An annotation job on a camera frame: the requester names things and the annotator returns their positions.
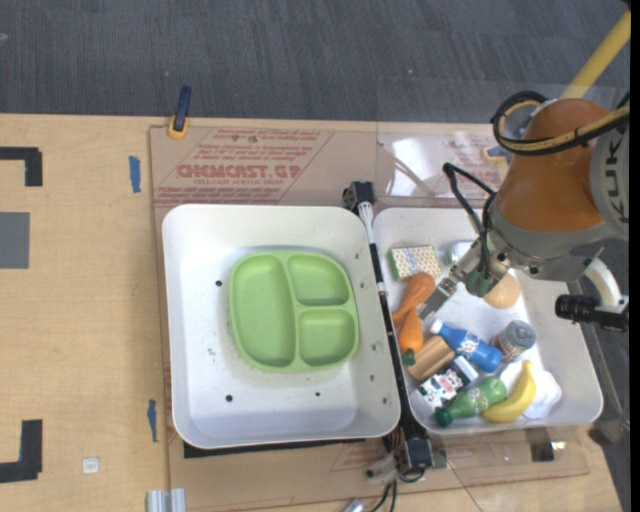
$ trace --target wooden surface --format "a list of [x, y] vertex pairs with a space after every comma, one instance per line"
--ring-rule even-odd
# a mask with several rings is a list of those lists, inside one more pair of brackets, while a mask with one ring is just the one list
[[[149, 127], [166, 119], [0, 117], [0, 146], [36, 146], [44, 162], [44, 186], [28, 188], [22, 163], [0, 161], [0, 211], [31, 216], [29, 269], [0, 269], [0, 463], [17, 460], [22, 420], [43, 421], [42, 472], [0, 484], [0, 509], [142, 511], [147, 491], [170, 486], [148, 143]], [[369, 123], [191, 122], [375, 131]], [[140, 160], [140, 193], [130, 156]], [[602, 451], [586, 437], [584, 447], [584, 476], [406, 494], [396, 508], [619, 510]], [[97, 473], [83, 474], [86, 457], [99, 458]], [[238, 493], [245, 485], [238, 480]]]

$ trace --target green bottle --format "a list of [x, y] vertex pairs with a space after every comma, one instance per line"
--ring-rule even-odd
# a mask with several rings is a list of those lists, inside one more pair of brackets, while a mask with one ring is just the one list
[[446, 427], [455, 418], [470, 418], [506, 398], [507, 388], [504, 382], [499, 377], [490, 375], [475, 386], [460, 391], [449, 405], [436, 410], [435, 418], [438, 425]]

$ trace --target green plate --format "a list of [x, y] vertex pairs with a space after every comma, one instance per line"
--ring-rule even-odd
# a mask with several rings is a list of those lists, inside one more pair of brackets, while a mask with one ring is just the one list
[[240, 353], [274, 371], [329, 368], [358, 347], [349, 278], [334, 259], [264, 251], [240, 259], [230, 278], [231, 324]]

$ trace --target orange carrot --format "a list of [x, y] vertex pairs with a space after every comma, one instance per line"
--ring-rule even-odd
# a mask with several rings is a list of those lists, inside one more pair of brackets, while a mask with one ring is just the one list
[[404, 324], [402, 324], [398, 335], [398, 345], [403, 354], [409, 349], [413, 349], [413, 353], [417, 354], [423, 344], [422, 320], [420, 320], [416, 308], [413, 308], [404, 319]]
[[400, 325], [407, 313], [427, 300], [427, 297], [429, 297], [435, 289], [436, 280], [431, 274], [419, 272], [411, 276], [400, 307], [391, 314], [393, 325]]

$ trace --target banana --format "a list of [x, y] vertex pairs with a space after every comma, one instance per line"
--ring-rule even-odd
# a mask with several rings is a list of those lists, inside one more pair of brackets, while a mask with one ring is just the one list
[[506, 400], [492, 405], [482, 413], [485, 420], [492, 423], [513, 421], [529, 407], [536, 396], [536, 382], [531, 367], [531, 361], [522, 363], [522, 373], [515, 389]]

